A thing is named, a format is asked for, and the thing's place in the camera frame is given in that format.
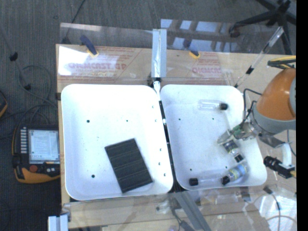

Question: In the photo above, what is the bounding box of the black cylinder on white bracket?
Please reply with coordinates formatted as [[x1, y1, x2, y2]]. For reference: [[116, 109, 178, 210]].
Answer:
[[263, 142, 295, 179]]

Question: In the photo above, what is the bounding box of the white plastic tray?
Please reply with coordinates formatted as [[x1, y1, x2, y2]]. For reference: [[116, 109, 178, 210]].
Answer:
[[159, 84, 268, 191], [60, 83, 174, 201]]

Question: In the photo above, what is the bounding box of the brown cardboard board red print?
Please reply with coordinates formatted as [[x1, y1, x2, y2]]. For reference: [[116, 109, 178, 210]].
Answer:
[[55, 44, 297, 229]]

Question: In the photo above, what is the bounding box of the labelled clear bottle black cap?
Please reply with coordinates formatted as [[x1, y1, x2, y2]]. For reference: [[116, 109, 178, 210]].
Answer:
[[222, 140, 244, 163], [220, 163, 249, 186]]

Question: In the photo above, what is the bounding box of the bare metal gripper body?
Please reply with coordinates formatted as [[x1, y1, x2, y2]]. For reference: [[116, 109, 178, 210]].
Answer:
[[231, 121, 260, 141]]

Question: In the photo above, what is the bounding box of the black office chair base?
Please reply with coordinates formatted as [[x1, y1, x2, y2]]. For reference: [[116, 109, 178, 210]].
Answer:
[[229, 0, 297, 55]]

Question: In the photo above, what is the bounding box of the black ribbed rectangular panel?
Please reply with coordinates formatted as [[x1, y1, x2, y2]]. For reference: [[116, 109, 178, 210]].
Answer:
[[104, 138, 154, 194]]

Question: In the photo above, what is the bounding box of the clear plastic bottle black cap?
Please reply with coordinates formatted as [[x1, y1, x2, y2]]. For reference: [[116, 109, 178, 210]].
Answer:
[[188, 170, 225, 187], [198, 99, 229, 111]]

